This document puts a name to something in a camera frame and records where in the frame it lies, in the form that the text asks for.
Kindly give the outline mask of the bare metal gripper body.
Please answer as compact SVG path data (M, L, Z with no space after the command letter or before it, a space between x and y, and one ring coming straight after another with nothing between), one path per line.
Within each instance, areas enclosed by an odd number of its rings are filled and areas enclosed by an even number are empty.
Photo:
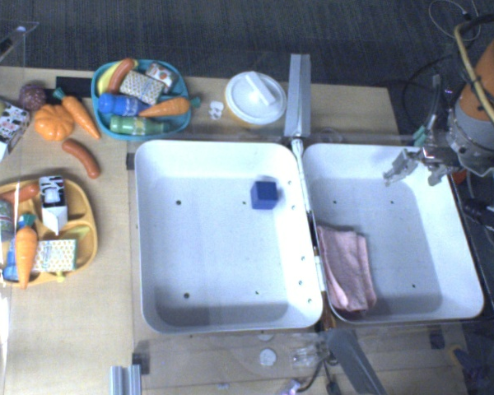
M449 136L428 136L419 151L419 160L433 173L451 174L472 169L474 145L469 140Z

